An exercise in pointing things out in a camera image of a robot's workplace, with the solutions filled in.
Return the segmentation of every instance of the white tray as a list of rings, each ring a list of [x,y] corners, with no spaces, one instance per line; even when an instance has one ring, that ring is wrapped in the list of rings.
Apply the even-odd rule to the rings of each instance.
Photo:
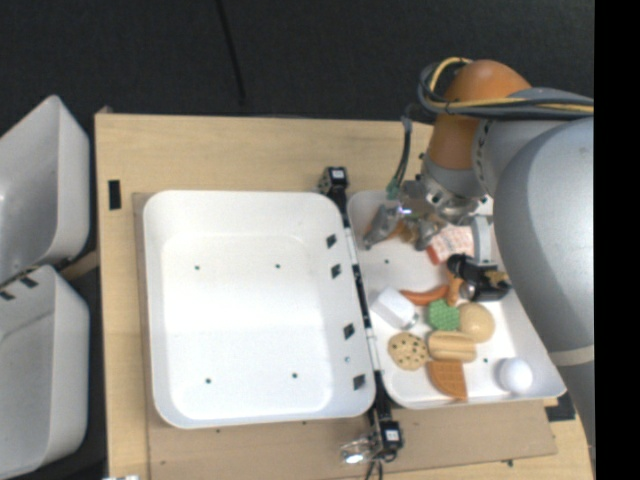
[[[0,479],[76,450],[87,425],[89,309],[44,266],[0,298]]]
[[[0,283],[79,254],[89,219],[89,139],[50,96],[0,137]]]
[[[370,407],[372,366],[333,202],[169,191],[148,200],[142,222],[152,390],[167,422],[336,418]]]
[[[357,255],[362,270],[369,305],[385,287],[397,290],[424,291],[446,283],[445,266],[434,266],[426,252],[417,252],[400,238],[374,245],[366,250],[362,237],[380,204],[389,204],[385,193],[372,191],[355,194],[349,201],[348,212],[356,238]],[[495,239],[493,257],[501,264]],[[469,404],[553,398],[565,391],[555,366],[529,321],[513,291],[498,302],[483,303],[496,321],[496,331],[486,343],[477,345],[478,359],[464,365]],[[420,321],[409,332],[425,337],[432,329],[425,323],[423,310],[418,309]],[[371,314],[376,346],[383,370],[383,380],[389,396],[410,409],[427,409],[454,403],[441,394],[429,381],[426,368],[417,371],[400,369],[387,352],[389,338],[400,332],[376,313]],[[534,382],[523,395],[500,388],[496,381],[497,366],[505,358],[520,357],[531,366]]]

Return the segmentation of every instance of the white egg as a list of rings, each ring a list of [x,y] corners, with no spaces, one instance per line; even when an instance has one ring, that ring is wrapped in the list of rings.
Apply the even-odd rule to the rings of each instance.
[[[533,384],[533,371],[524,359],[512,357],[499,365],[498,382],[502,389],[522,395]]]

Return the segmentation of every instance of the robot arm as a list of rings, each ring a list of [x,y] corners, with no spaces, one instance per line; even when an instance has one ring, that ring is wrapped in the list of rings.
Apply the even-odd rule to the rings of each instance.
[[[461,69],[440,97],[448,67]],[[403,220],[424,249],[444,225],[469,224],[483,198],[493,198],[510,282],[580,414],[595,475],[593,102],[467,59],[426,68],[418,98],[422,112],[437,116],[421,173],[410,181],[396,173],[388,194],[397,209],[381,210],[365,241],[384,239]]]

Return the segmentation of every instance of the wooden board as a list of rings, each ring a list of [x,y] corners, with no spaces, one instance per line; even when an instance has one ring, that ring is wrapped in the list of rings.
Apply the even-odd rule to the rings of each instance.
[[[419,171],[417,155],[429,135],[430,127],[416,127],[407,172]],[[304,191],[329,165],[347,167],[351,192],[381,189],[395,171],[401,147],[399,122],[96,116],[110,475],[153,480],[362,476],[362,468],[341,464],[338,447],[366,430],[363,418],[184,431],[164,423],[150,408],[132,196],[166,189]],[[120,208],[111,208],[118,203],[110,198],[110,185],[116,184]],[[541,402],[398,410],[394,415],[407,446],[387,465],[388,473],[556,452]],[[572,423],[579,441],[581,428]],[[586,444],[575,448],[577,459],[567,459],[570,469],[588,472]],[[410,475],[406,478],[422,478]]]

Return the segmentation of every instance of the tray with toy food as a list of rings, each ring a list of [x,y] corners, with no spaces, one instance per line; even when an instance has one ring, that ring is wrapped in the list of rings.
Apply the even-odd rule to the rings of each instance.
[[[390,398],[427,409],[561,395],[562,379],[514,290],[490,302],[465,299],[443,261],[446,247],[416,251],[402,233],[364,247],[381,204],[392,204],[384,192],[360,192],[348,213]],[[491,212],[491,201],[481,212]],[[453,240],[445,245],[469,245]],[[492,256],[502,266],[495,237]]]

